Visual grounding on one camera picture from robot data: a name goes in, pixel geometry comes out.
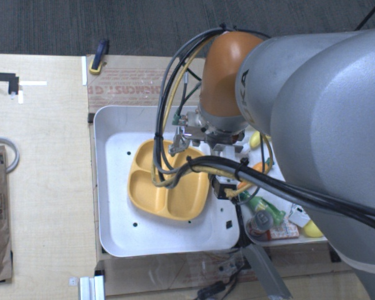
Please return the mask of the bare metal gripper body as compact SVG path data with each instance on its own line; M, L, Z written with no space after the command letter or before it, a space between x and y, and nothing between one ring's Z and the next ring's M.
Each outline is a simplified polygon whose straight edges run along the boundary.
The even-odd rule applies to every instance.
M210 147L233 145L241 140L241 115L221 117L189 111L179 120L176 134L182 134L193 146L201 142Z

